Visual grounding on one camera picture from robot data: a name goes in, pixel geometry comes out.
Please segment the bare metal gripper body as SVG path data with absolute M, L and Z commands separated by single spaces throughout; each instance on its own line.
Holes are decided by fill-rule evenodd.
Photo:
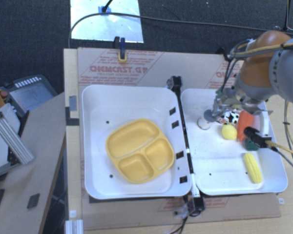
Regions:
M 245 110 L 250 114 L 263 111 L 259 105 L 271 96 L 272 89 L 264 87 L 247 87 L 245 92 L 240 87 L 219 89 L 221 109 L 232 104 L 233 109 Z

